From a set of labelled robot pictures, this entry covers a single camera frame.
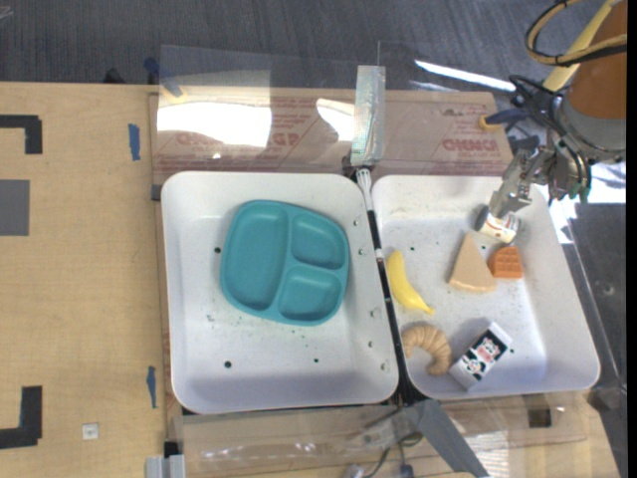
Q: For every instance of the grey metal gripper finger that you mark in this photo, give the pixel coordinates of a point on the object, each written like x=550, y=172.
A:
x=501, y=202
x=524, y=194

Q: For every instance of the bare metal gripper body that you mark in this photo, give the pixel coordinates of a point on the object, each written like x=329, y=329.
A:
x=557, y=169

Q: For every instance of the small white can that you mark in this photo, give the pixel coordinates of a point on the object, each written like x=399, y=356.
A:
x=500, y=229

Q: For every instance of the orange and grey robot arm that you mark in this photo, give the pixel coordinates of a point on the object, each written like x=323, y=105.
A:
x=599, y=82

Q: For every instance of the orange waffle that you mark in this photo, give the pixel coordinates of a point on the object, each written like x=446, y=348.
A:
x=505, y=263

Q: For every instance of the tan triangular sandwich slice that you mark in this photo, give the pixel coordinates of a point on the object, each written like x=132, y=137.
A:
x=470, y=267

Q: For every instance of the brown cardboard board red print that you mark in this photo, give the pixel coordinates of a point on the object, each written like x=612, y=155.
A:
x=428, y=135

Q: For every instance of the yellow banana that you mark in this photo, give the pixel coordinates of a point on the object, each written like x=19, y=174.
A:
x=402, y=284

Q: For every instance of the white plastic tray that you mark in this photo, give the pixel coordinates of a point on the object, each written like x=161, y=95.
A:
x=209, y=346
x=542, y=326

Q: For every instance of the white milk carton cow print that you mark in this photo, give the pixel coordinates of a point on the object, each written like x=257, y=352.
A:
x=482, y=356

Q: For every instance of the tan croissant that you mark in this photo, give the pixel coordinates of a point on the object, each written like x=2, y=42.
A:
x=432, y=342

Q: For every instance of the teal divided plate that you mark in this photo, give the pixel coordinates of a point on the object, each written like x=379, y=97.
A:
x=256, y=257

